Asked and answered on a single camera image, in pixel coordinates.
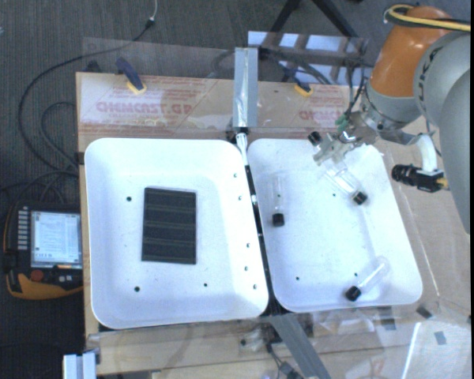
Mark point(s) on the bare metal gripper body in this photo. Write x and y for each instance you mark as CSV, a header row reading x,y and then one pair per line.
x,y
362,126

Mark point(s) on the black ribbed rectangular rack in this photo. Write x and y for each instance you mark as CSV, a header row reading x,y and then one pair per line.
x,y
169,226

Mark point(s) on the clear plastic bottle black cap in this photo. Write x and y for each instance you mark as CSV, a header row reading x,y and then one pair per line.
x,y
314,137
359,197
278,218
354,292

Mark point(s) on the black cylinder on white bracket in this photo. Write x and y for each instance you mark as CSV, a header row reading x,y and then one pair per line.
x,y
412,174

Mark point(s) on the brown cardboard board red print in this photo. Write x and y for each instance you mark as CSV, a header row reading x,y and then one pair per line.
x,y
150,105

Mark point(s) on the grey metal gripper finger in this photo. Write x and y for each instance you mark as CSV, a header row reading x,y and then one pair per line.
x,y
347,147
327,151

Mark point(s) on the white plastic tray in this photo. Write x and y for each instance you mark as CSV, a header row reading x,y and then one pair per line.
x,y
114,231
324,243

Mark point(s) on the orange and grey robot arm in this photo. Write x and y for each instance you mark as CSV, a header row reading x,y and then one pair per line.
x,y
446,93

